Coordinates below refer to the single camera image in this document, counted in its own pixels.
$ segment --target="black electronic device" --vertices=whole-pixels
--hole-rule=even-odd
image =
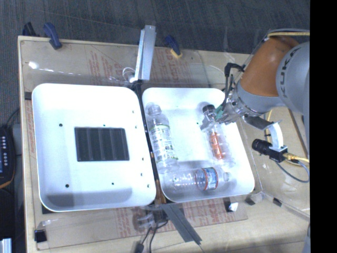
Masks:
[[[14,177],[15,149],[9,128],[0,128],[0,188],[10,184]]]

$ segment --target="clear plastic bottle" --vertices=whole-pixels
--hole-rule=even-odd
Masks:
[[[149,103],[146,110],[146,123],[158,172],[175,171],[179,165],[169,120],[157,104]]]
[[[213,158],[220,162],[228,161],[230,159],[228,143],[226,142],[225,135],[221,130],[220,124],[214,120],[214,105],[206,105],[203,107],[202,111],[205,115],[204,120],[208,121],[209,123],[209,125],[205,127],[203,131],[206,133]]]
[[[178,170],[164,176],[165,191],[171,193],[193,193],[193,191],[215,190],[229,182],[231,174],[220,167]]]

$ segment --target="bottle cap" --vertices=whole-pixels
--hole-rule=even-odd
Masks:
[[[156,114],[160,114],[161,112],[162,112],[162,109],[160,108],[159,105],[151,104],[148,107],[148,114],[149,115],[156,115]]]
[[[205,107],[202,108],[202,112],[205,113],[207,111],[214,111],[215,107],[212,104],[206,105]]]

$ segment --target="black grate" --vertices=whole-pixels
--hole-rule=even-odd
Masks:
[[[77,161],[129,160],[125,129],[75,128]]]

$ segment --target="black vent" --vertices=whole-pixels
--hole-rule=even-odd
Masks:
[[[77,161],[129,160],[125,129],[75,128]]]

